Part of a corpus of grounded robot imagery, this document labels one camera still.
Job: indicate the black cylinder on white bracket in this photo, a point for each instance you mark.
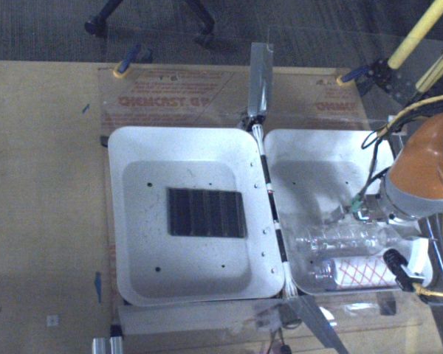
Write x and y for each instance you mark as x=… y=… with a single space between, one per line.
x=398 y=266

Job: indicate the thin black and white rod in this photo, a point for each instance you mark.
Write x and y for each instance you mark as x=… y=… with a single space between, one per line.
x=267 y=175

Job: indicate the black ribbed rectangular pad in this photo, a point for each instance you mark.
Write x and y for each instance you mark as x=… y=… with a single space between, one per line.
x=206 y=213

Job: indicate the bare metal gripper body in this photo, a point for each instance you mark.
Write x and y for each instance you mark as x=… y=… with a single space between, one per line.
x=373 y=208

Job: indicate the clear plastic bottle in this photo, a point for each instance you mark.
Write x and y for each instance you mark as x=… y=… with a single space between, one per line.
x=339 y=240

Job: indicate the brown cardboard board red print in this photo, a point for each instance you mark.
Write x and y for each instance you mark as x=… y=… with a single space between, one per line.
x=192 y=98

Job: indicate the yellow and black tripod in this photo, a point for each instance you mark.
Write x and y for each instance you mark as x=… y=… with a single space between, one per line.
x=417 y=31

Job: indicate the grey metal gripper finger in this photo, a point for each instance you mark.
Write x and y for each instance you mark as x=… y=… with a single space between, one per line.
x=335 y=215

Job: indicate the clear bottle red lattice label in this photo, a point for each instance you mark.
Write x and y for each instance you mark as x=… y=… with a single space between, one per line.
x=358 y=273

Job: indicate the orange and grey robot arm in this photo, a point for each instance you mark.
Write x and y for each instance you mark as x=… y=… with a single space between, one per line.
x=421 y=160

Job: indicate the white plastic tray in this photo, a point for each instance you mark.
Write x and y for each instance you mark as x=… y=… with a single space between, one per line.
x=192 y=149
x=310 y=168

